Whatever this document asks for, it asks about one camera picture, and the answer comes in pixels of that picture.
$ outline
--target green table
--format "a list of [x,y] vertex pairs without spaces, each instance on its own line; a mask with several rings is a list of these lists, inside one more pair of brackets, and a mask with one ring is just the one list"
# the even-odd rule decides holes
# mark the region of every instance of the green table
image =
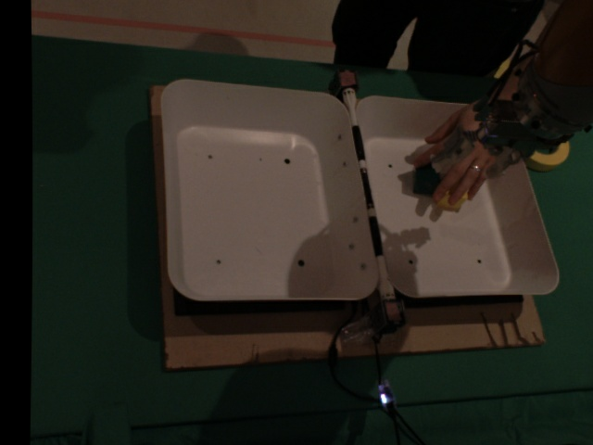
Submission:
[[[339,389],[324,362],[162,366],[149,87],[193,78],[326,91],[334,70],[32,37],[32,442],[394,442],[388,419]],[[361,97],[453,102],[491,84],[359,77]],[[593,443],[591,136],[576,136],[553,172],[531,174],[561,272],[536,299],[547,343],[383,358],[400,411],[427,443]],[[339,374],[374,393],[374,359],[342,361]]]

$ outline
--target beige floor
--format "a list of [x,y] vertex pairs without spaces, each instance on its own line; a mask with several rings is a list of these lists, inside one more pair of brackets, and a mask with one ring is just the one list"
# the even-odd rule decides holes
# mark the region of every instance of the beige floor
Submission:
[[[32,0],[32,34],[331,62],[339,0]],[[547,0],[535,39],[561,0]],[[406,31],[389,65],[405,69]]]

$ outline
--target person's leg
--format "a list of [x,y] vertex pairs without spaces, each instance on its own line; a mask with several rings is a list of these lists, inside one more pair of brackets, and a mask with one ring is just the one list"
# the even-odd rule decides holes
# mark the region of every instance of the person's leg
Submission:
[[409,70],[486,76],[523,40],[544,0],[425,0],[409,46]]
[[386,68],[414,18],[409,0],[340,0],[332,34],[334,63]]

